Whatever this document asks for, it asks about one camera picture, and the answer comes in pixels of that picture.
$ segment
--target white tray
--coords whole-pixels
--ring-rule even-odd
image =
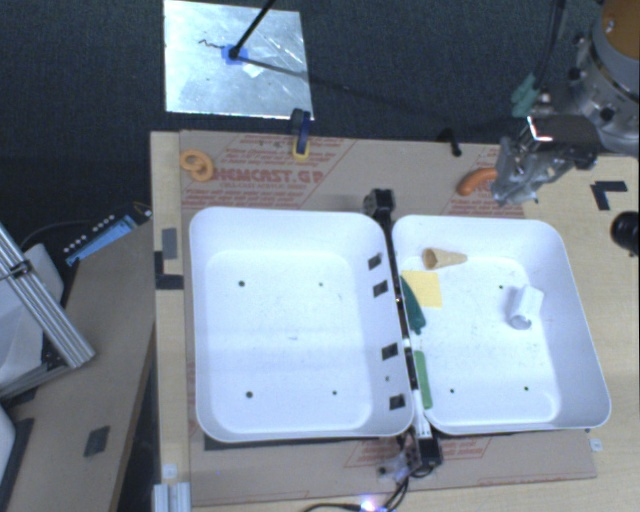
[[[411,399],[370,218],[209,208],[190,226],[196,412],[225,442],[392,436]]]
[[[407,216],[394,226],[399,270],[427,247],[468,261],[437,270],[442,309],[411,333],[426,356],[429,422],[448,434],[595,427],[610,399],[560,235],[534,220]],[[544,292],[529,330],[507,321],[516,291]]]

